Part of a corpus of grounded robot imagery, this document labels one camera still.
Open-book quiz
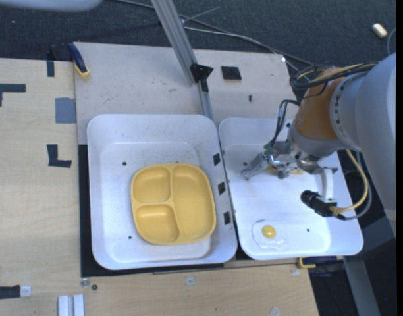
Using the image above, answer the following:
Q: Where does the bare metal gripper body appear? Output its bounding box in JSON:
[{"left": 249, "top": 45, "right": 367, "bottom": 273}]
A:
[{"left": 263, "top": 140, "right": 321, "bottom": 175}]

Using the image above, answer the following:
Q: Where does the white plastic tray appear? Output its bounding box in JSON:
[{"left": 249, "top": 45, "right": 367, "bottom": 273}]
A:
[
  {"left": 218, "top": 117, "right": 364, "bottom": 261},
  {"left": 86, "top": 113, "right": 238, "bottom": 271}
]

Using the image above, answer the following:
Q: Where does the white and yellow fried egg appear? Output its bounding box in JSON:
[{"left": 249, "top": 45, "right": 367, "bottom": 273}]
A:
[{"left": 251, "top": 221, "right": 290, "bottom": 251}]

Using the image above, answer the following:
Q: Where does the yellow divided plate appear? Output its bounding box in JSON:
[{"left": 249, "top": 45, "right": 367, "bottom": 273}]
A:
[{"left": 130, "top": 162, "right": 217, "bottom": 246}]

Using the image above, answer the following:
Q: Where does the pale flat board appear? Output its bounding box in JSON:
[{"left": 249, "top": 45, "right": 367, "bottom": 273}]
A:
[{"left": 72, "top": 41, "right": 301, "bottom": 147}]

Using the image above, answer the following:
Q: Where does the small beige cylinder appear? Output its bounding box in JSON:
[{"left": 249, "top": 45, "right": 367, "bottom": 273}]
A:
[{"left": 371, "top": 22, "right": 389, "bottom": 40}]

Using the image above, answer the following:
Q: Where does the black cylinder on white bracket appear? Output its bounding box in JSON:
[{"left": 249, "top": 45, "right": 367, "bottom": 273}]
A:
[{"left": 300, "top": 168, "right": 339, "bottom": 217}]

